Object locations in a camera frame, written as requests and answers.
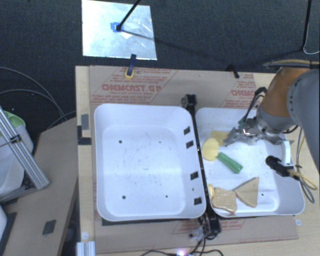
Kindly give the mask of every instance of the black floor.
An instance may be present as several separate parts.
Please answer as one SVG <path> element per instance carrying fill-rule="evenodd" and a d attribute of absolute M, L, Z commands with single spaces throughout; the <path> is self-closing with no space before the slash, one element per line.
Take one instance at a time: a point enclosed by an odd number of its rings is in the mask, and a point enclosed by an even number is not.
<path fill-rule="evenodd" d="M 110 1 L 133 4 L 135 0 Z M 138 67 L 274 72 L 271 60 L 319 61 L 301 51 L 307 0 L 142 0 L 150 5 L 157 61 Z M 313 0 L 306 49 L 319 50 L 320 0 Z M 75 66 L 126 66 L 127 59 L 82 55 L 80 0 L 1 0 L 0 66 L 29 75 L 48 90 L 64 113 L 75 110 Z M 29 79 L 0 69 L 0 105 L 27 123 L 35 141 L 60 117 L 45 91 Z"/>

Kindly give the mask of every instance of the white tray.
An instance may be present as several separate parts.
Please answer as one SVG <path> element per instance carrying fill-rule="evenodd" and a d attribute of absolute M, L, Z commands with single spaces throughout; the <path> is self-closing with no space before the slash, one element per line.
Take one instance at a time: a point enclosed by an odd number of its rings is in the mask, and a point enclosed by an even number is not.
<path fill-rule="evenodd" d="M 246 109 L 201 108 L 196 113 L 196 123 L 200 145 L 211 136 L 212 130 L 230 132 L 238 126 Z M 255 110 L 249 114 L 254 117 Z M 237 210 L 230 213 L 213 208 L 225 218 L 255 217 L 268 215 L 295 215 L 304 210 L 305 201 L 298 181 L 291 177 L 281 177 L 266 165 L 268 156 L 282 157 L 280 145 L 273 145 L 267 140 L 259 140 L 255 145 L 237 141 L 227 147 L 220 146 L 219 152 L 225 153 L 243 166 L 239 174 L 234 173 L 218 159 L 203 160 L 206 181 L 214 187 L 233 190 L 240 184 L 254 177 L 259 177 L 257 206 L 249 207 L 236 199 Z"/>
<path fill-rule="evenodd" d="M 193 122 L 184 108 L 103 104 L 94 112 L 94 127 L 97 209 L 104 219 L 188 219 L 204 213 Z"/>

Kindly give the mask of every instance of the green lid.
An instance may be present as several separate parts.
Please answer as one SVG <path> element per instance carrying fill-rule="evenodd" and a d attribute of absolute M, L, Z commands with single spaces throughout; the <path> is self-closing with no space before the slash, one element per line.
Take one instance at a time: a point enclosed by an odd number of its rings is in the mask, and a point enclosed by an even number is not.
<path fill-rule="evenodd" d="M 25 121 L 23 121 L 19 116 L 12 114 L 10 112 L 4 111 L 6 117 L 9 119 L 10 123 L 13 125 L 14 128 L 17 128 L 20 125 L 24 125 L 26 127 Z"/>

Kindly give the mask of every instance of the green object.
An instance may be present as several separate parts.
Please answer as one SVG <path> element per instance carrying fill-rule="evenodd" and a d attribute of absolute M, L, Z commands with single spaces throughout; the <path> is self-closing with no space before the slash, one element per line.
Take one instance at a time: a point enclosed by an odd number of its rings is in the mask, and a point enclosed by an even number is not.
<path fill-rule="evenodd" d="M 240 173 L 242 170 L 243 166 L 236 162 L 235 160 L 231 159 L 229 156 L 226 154 L 220 152 L 217 156 L 217 158 L 223 162 L 226 166 L 228 166 L 232 171 L 234 171 L 236 174 Z"/>
<path fill-rule="evenodd" d="M 4 113 L 14 128 L 17 128 L 20 125 L 24 125 L 24 127 L 26 127 L 25 121 L 23 121 L 19 116 L 16 116 L 15 114 L 12 114 L 7 111 L 4 111 Z"/>

